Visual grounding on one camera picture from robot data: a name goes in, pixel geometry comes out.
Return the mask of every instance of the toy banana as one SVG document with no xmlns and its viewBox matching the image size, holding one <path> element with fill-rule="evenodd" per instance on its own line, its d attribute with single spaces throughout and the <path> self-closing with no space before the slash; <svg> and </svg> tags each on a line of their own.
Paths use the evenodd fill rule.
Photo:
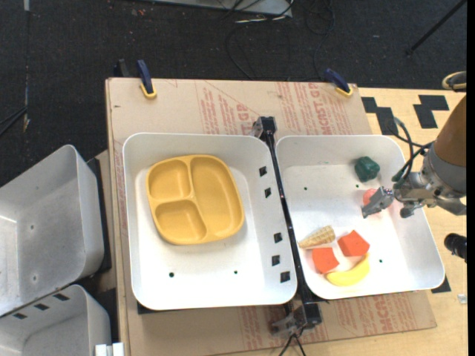
<svg viewBox="0 0 475 356">
<path fill-rule="evenodd" d="M 370 272 L 370 254 L 366 253 L 352 269 L 346 271 L 333 271 L 326 274 L 327 279 L 337 286 L 351 286 L 363 280 Z"/>
</svg>

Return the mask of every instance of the cardboard sheet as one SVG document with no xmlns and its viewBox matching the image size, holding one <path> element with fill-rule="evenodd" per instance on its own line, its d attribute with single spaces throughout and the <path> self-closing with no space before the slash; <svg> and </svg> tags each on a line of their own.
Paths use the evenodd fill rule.
<svg viewBox="0 0 475 356">
<path fill-rule="evenodd" d="M 275 117 L 277 136 L 370 134 L 358 88 L 354 86 L 354 94 L 346 98 L 324 83 L 169 79 L 153 83 L 157 98 L 147 100 L 139 79 L 106 81 L 119 222 L 115 228 L 118 291 L 123 294 L 119 296 L 119 330 L 126 352 L 131 356 L 204 356 L 281 347 L 286 340 L 269 332 L 269 324 L 284 317 L 280 306 L 138 314 L 131 290 L 122 146 L 139 132 L 249 134 L 259 116 Z M 436 326 L 424 291 L 331 301 L 320 307 L 323 323 L 305 331 L 302 343 Z"/>
</svg>

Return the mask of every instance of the white bin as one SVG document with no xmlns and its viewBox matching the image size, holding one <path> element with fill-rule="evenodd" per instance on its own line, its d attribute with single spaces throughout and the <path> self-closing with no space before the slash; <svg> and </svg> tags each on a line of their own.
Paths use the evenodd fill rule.
<svg viewBox="0 0 475 356">
<path fill-rule="evenodd" d="M 245 212 L 235 235 L 173 245 L 156 230 L 145 189 L 147 171 L 156 162 L 190 154 L 216 156 L 231 170 Z M 123 156 L 132 289 L 142 305 L 193 309 L 272 305 L 293 298 L 297 280 L 292 250 L 271 154 L 262 141 L 138 133 L 125 142 Z"/>
<path fill-rule="evenodd" d="M 97 180 L 73 146 L 0 188 L 0 316 L 93 274 L 103 257 Z"/>
<path fill-rule="evenodd" d="M 91 356 L 110 343 L 107 312 L 78 285 L 0 318 L 1 356 Z"/>
<path fill-rule="evenodd" d="M 399 146 L 390 138 L 363 136 L 287 136 L 278 141 L 276 154 L 284 193 L 297 241 L 317 228 L 331 225 L 337 239 L 355 229 L 370 244 L 370 273 L 353 286 L 334 286 L 315 271 L 310 251 L 299 249 L 305 280 L 314 294 L 339 299 L 440 286 L 445 270 L 422 209 L 402 219 L 402 204 L 394 201 L 383 212 L 366 219 L 362 198 L 369 188 L 392 188 L 391 177 L 405 163 Z M 380 166 L 377 178 L 360 182 L 354 170 L 358 158 L 368 156 Z M 331 244 L 347 270 L 337 242 Z"/>
</svg>

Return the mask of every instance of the orange toy block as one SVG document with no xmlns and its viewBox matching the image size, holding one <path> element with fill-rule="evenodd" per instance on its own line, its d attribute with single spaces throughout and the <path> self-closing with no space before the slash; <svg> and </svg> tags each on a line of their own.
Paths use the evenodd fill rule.
<svg viewBox="0 0 475 356">
<path fill-rule="evenodd" d="M 333 268 L 336 268 L 339 264 L 332 248 L 312 249 L 312 259 L 315 267 L 322 274 L 325 274 Z"/>
<path fill-rule="evenodd" d="M 370 244 L 354 229 L 337 241 L 341 251 L 346 257 L 363 256 L 370 249 Z"/>
</svg>

